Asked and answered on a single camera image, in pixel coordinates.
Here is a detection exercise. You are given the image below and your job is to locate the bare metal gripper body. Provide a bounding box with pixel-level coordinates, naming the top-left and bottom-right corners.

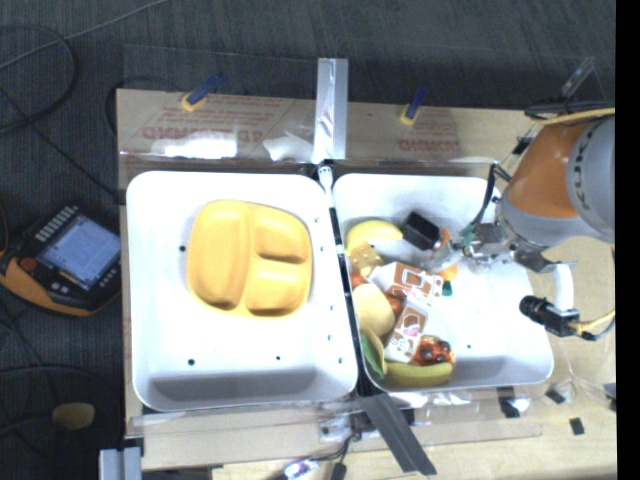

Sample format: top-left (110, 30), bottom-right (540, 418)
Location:
top-left (468, 221), bottom-right (519, 273)

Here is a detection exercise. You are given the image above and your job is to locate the orange carrot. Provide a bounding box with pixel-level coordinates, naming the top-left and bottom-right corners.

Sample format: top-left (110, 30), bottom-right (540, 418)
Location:
top-left (438, 262), bottom-right (460, 298)

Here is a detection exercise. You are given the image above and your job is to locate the black box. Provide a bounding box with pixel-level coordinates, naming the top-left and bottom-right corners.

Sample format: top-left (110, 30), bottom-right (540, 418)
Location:
top-left (402, 211), bottom-right (442, 251)

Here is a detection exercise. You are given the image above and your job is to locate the white and orange carton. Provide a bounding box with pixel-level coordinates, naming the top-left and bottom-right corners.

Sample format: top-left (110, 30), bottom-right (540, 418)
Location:
top-left (383, 300), bottom-right (429, 365)
top-left (367, 261), bottom-right (445, 300)

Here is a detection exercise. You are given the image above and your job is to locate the red brown sausage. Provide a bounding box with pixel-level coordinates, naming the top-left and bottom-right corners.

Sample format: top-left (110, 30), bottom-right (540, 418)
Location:
top-left (383, 289), bottom-right (407, 318)

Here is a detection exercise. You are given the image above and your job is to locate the yellow banana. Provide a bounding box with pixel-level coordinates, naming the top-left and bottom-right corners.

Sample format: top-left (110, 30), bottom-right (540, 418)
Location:
top-left (385, 360), bottom-right (455, 389)
top-left (345, 219), bottom-right (405, 255)

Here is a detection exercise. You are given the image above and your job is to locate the pale yellow biscuit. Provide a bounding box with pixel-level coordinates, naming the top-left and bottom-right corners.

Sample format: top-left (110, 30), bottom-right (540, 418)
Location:
top-left (349, 242), bottom-right (386, 277)

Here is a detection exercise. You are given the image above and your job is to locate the white plastic tray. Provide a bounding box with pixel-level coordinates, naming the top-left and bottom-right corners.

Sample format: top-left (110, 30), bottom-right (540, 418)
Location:
top-left (125, 170), bottom-right (360, 413)
top-left (331, 172), bottom-right (555, 395)

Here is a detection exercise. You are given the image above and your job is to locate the pale yellow bread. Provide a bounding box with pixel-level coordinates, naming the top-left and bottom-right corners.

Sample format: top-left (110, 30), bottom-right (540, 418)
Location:
top-left (352, 283), bottom-right (397, 340)

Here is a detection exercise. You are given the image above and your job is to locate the slice of pizza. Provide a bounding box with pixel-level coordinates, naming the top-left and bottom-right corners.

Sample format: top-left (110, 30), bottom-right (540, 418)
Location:
top-left (411, 334), bottom-right (457, 367)

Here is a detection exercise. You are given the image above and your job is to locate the thin black and white rod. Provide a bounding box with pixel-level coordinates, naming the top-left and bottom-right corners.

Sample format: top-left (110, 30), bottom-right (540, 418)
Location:
top-left (317, 165), bottom-right (372, 395)

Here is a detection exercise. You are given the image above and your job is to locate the green and yellow toy food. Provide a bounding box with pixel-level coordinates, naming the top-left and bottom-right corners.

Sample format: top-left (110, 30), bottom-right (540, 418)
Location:
top-left (360, 327), bottom-right (389, 380)

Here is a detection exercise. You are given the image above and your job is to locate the brown cardboard board red print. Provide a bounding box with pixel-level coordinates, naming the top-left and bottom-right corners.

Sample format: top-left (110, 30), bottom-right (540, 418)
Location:
top-left (115, 87), bottom-right (617, 471)

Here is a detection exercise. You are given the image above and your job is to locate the yellow divided plate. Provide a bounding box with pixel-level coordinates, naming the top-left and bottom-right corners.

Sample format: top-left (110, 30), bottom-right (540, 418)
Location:
top-left (185, 199), bottom-right (315, 319)

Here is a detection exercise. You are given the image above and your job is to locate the yellow oval toy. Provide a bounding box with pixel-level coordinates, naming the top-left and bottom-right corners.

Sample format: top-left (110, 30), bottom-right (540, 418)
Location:
top-left (51, 402), bottom-right (96, 431)

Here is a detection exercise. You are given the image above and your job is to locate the black cylinder on white bracket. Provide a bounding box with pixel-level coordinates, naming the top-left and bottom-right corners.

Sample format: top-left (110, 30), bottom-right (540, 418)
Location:
top-left (518, 262), bottom-right (582, 338)

